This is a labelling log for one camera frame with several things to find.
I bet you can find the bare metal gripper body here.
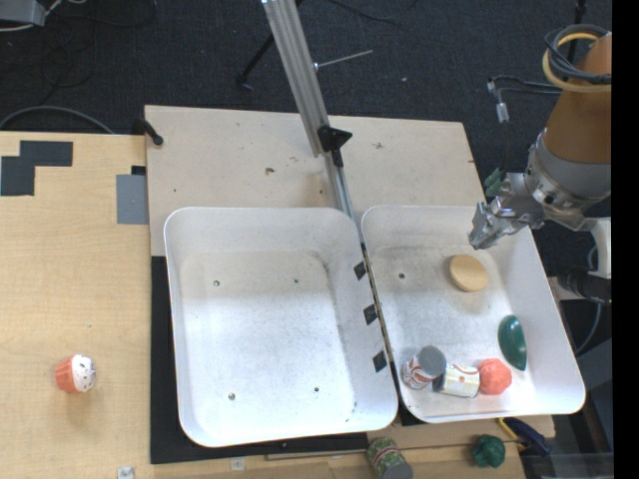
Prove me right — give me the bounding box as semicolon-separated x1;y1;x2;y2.
488;160;612;233

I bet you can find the tan round biscuit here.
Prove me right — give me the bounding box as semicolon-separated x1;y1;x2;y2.
448;253;490;293

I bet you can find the white plastic tray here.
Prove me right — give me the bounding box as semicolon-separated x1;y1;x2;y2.
359;204;587;425
163;206;400;449

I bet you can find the dark green teardrop shape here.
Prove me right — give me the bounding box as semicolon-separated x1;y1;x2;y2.
496;314;529;373

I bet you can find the orange round toy fruit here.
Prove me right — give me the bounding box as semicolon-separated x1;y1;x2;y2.
476;357;514;397

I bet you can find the red and white can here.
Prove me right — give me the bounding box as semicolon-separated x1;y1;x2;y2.
399;344;448;391

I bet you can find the white and orange can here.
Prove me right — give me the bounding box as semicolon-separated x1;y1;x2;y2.
432;362;481;399

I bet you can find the green broccoli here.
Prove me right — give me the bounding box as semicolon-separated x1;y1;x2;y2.
470;433;507;470

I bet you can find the pale wood board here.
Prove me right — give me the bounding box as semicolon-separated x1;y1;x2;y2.
144;105;557;479

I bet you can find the green patterned can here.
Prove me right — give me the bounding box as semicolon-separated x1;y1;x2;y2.
365;435;415;479

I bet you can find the orange and white cupcake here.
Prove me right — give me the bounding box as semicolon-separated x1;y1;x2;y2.
54;353;98;395

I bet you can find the black cylinder on white bracket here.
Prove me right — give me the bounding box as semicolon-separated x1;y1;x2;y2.
555;217;613;306

